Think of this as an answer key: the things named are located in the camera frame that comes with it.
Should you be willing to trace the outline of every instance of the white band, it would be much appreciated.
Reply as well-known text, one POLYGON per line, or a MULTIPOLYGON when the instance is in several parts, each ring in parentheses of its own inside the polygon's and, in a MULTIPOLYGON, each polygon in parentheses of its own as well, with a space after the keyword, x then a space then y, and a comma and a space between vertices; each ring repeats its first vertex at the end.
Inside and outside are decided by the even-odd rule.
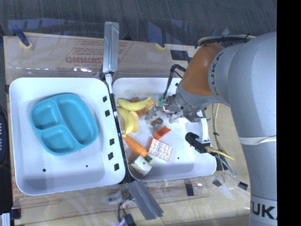
POLYGON ((265 142, 277 141, 277 136, 273 137, 239 137, 241 144, 244 145, 258 145, 265 142))

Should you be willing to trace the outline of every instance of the blue clamp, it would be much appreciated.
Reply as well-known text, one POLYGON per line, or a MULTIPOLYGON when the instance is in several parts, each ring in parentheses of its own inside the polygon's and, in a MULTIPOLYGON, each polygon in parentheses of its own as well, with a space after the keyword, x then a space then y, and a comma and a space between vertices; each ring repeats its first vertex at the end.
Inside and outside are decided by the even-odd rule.
POLYGON ((26 38, 26 36, 23 33, 23 31, 21 29, 19 29, 17 26, 14 26, 14 25, 11 26, 11 29, 19 37, 19 39, 20 39, 20 41, 19 41, 20 45, 24 49, 31 49, 32 43, 28 41, 28 39, 26 38))

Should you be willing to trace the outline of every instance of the orange carrot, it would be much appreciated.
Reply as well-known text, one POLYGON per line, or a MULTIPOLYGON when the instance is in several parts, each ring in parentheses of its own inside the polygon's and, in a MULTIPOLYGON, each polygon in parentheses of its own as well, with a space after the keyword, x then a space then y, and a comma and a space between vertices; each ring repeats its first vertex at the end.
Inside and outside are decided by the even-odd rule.
POLYGON ((152 158, 147 155, 146 149, 137 141, 129 137, 128 135, 123 136, 128 146, 133 150, 134 153, 140 154, 142 157, 146 159, 146 161, 150 162, 152 158))

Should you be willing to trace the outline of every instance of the black hole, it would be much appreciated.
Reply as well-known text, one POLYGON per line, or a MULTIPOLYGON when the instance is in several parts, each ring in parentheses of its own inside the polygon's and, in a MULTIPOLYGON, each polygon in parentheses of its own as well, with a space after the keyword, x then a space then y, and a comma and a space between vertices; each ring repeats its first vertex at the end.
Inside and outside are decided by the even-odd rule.
POLYGON ((108 154, 108 158, 109 158, 109 160, 111 160, 112 158, 113 158, 113 152, 112 153, 110 153, 110 154, 108 154))
POLYGON ((117 171, 118 169, 119 169, 119 164, 117 163, 114 165, 114 171, 117 171))
POLYGON ((110 111, 109 110, 106 110, 104 113, 105 113, 105 116, 109 116, 110 115, 110 111))

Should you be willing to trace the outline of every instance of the blue bowl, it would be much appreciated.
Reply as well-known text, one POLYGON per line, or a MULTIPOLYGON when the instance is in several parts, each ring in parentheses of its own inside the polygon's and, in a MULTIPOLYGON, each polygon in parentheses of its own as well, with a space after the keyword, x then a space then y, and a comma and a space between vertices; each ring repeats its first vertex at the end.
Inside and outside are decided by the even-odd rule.
POLYGON ((98 136, 97 124, 88 107, 72 93, 38 102, 30 112, 30 120, 42 145, 54 155, 78 151, 98 136))

